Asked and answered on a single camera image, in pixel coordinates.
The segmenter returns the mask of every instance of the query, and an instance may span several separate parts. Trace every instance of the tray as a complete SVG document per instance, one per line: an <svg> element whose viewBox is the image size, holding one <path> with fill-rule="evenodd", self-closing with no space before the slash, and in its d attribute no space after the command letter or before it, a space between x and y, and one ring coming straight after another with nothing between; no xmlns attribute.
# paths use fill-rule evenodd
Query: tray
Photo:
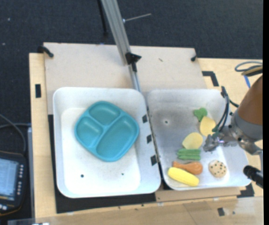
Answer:
<svg viewBox="0 0 269 225"><path fill-rule="evenodd" d="M119 107L139 127L134 144L115 162L99 159L84 149L75 136L75 125L81 115L100 101ZM152 133L149 121L143 119L147 110L141 93L133 89L63 87L54 93L53 108L56 182L64 196L138 195L158 189L161 176L154 160L154 143L147 139Z"/></svg>
<svg viewBox="0 0 269 225"><path fill-rule="evenodd" d="M173 161L185 163L177 158L177 151L183 148L182 141L192 132L199 132L198 119L193 110L206 108L208 116L218 123L225 109L225 100L220 91L209 89L186 90L154 90L147 96L150 120L155 144L157 146L160 166L166 184L174 190L190 190L218 187L246 186L250 180L243 174L248 165L245 151L239 146L217 147L213 152L201 149L203 173L197 175L200 183L197 187L189 187L171 179L167 175ZM208 170L208 163L218 159L228 168L226 176L217 179Z"/></svg>
<svg viewBox="0 0 269 225"><path fill-rule="evenodd" d="M81 145L106 162L115 162L124 156L138 133L137 122L106 101L91 105L75 125L75 136Z"/></svg>

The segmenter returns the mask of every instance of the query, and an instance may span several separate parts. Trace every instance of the blue divided plate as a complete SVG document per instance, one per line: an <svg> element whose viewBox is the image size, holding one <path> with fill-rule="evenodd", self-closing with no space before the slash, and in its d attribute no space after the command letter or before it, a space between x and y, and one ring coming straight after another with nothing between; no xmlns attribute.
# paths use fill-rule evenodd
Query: blue divided plate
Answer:
<svg viewBox="0 0 269 225"><path fill-rule="evenodd" d="M100 101L91 105L75 125L77 140L106 162L119 160L135 143L137 122L116 105Z"/></svg>

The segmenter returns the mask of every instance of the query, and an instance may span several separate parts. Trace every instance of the screen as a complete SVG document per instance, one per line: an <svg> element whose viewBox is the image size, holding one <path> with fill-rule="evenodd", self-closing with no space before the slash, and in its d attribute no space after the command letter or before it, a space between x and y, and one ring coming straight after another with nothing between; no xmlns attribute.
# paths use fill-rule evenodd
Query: screen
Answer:
<svg viewBox="0 0 269 225"><path fill-rule="evenodd" d="M14 196L18 162L0 158L0 195Z"/></svg>

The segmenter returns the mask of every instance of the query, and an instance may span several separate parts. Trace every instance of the robotic arm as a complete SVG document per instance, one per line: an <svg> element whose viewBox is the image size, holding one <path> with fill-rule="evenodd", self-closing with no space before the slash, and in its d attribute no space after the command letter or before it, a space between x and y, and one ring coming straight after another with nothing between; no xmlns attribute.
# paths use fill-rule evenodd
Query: robotic arm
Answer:
<svg viewBox="0 0 269 225"><path fill-rule="evenodd" d="M228 113L229 98L222 87L222 95L226 98L226 109ZM216 127L216 133L208 135L203 147L204 151L212 151L221 145L236 146L251 155L259 155L261 159L261 171L257 168L246 166L244 174L263 188L263 150L255 143L263 139L263 110L262 110L262 76L252 85L246 93L242 103L234 114L231 113L231 123L228 126Z"/></svg>

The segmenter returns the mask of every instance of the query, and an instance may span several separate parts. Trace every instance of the white tray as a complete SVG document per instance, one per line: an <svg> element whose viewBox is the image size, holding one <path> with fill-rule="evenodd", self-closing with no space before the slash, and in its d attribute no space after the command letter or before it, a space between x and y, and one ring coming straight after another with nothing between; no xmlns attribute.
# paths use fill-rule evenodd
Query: white tray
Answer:
<svg viewBox="0 0 269 225"><path fill-rule="evenodd" d="M131 115L139 135L130 150L116 162L104 162L76 140L74 126L92 104L108 101ZM135 195L155 192L161 183L147 115L146 102L133 89L60 88L54 93L54 139L57 187L70 198Z"/></svg>
<svg viewBox="0 0 269 225"><path fill-rule="evenodd" d="M250 183L243 174L248 160L245 151L239 146L217 147L213 152L201 149L200 162L203 165L203 173L198 175L200 183L197 187L188 187L167 175L173 161L184 163L177 158L177 151L183 148L184 138L192 132L199 132L199 122L193 115L193 110L204 107L208 111L208 116L216 123L221 119L225 110L225 100L218 90L154 90L148 94L147 102L163 178L169 187L174 190L189 190L240 187ZM221 179L213 177L208 170L208 163L215 159L224 162L228 168L226 176Z"/></svg>

